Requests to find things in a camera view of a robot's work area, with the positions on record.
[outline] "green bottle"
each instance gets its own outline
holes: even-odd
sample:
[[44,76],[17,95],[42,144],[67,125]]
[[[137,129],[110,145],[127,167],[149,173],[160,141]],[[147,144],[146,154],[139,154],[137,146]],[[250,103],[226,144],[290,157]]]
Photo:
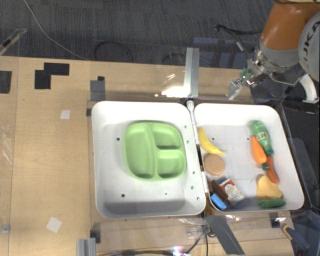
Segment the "green bottle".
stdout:
[[270,156],[274,153],[270,146],[270,138],[264,124],[261,121],[255,121],[251,125],[254,136],[258,140],[261,147],[264,149],[264,152],[267,156]]

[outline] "white paper piece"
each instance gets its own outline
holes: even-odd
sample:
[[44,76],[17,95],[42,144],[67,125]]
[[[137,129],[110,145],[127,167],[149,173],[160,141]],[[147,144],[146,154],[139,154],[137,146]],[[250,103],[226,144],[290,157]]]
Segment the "white paper piece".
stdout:
[[46,228],[54,233],[58,233],[61,224],[62,221],[58,220],[55,217],[51,217],[48,224],[46,225]]
[[70,119],[71,110],[62,110],[60,119]]

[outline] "white cable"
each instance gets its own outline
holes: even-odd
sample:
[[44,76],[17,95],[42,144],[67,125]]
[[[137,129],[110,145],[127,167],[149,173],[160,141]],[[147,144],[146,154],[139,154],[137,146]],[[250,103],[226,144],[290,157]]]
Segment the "white cable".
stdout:
[[29,4],[27,3],[27,1],[26,1],[26,0],[23,0],[23,1],[24,1],[24,3],[25,3],[26,7],[27,7],[27,8],[29,9],[29,11],[31,12],[31,14],[32,14],[35,22],[36,22],[37,25],[39,26],[40,30],[43,32],[43,34],[44,34],[49,40],[51,40],[53,43],[55,43],[57,46],[61,47],[62,49],[66,50],[68,53],[71,53],[72,55],[74,55],[74,56],[76,56],[76,57],[78,57],[78,58],[80,58],[80,59],[82,59],[82,60],[90,61],[90,59],[81,57],[80,55],[78,55],[78,54],[76,54],[76,53],[68,50],[68,49],[65,48],[63,45],[61,45],[60,43],[58,43],[57,41],[53,40],[53,39],[44,31],[44,29],[43,29],[42,26],[40,25],[37,17],[35,16],[34,12],[33,12],[32,9],[30,8],[30,6],[29,6]]

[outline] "wooden table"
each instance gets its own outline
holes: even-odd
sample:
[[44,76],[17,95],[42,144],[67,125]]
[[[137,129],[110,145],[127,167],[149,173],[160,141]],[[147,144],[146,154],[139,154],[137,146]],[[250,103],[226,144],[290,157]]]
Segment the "wooden table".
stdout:
[[[35,89],[35,70],[43,70],[44,62],[70,64],[68,76],[51,76],[50,90]],[[0,255],[74,256],[77,239],[89,238],[91,229],[90,80],[105,77],[107,95],[154,99],[166,87],[183,83],[184,67],[2,56],[0,70],[12,71],[11,92],[0,94],[0,125],[11,125],[7,136],[14,149],[13,165],[0,169],[0,224],[11,227],[9,234],[0,234]],[[199,95],[222,99],[238,75],[239,70],[200,68]],[[249,90],[241,96],[250,100]],[[63,110],[70,111],[69,119],[61,119]],[[289,212],[279,215],[292,224]],[[51,217],[62,222],[57,233],[46,228]],[[246,255],[293,255],[290,241],[271,228],[268,214],[240,217],[244,221],[230,226]],[[209,243],[209,255],[226,255],[216,238]],[[202,240],[192,255],[205,251]]]

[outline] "wooden surface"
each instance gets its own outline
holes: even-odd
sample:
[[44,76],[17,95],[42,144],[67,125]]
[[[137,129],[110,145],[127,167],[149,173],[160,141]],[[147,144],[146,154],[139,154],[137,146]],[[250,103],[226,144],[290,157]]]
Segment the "wooden surface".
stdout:
[[[43,70],[44,62],[69,63],[70,74],[52,76],[51,90],[35,90],[35,70]],[[9,255],[74,256],[76,240],[87,239],[92,225],[86,117],[90,80],[105,77],[107,98],[115,93],[133,100],[135,96],[131,94],[136,98],[142,93],[154,98],[156,94],[161,97],[161,93],[171,86],[180,86],[184,68],[19,58],[18,70]],[[238,75],[239,70],[201,68],[199,94],[223,97],[230,80]],[[249,98],[249,91],[243,91],[242,97]],[[70,119],[60,118],[62,110],[70,110]],[[62,222],[57,233],[46,228],[51,217]],[[241,218],[244,222],[231,221],[230,226],[247,255],[293,254],[290,241],[280,229],[270,227],[268,216],[245,214]],[[291,222],[288,215],[285,221]],[[105,223],[111,232],[116,232],[122,225]],[[135,240],[143,242],[148,228],[140,227],[140,232],[133,229]],[[172,228],[174,226],[167,226],[167,237],[162,235],[165,239],[170,240],[168,230]],[[209,255],[225,255],[216,238],[210,243]],[[204,255],[204,252],[205,245],[200,244],[192,255]]]

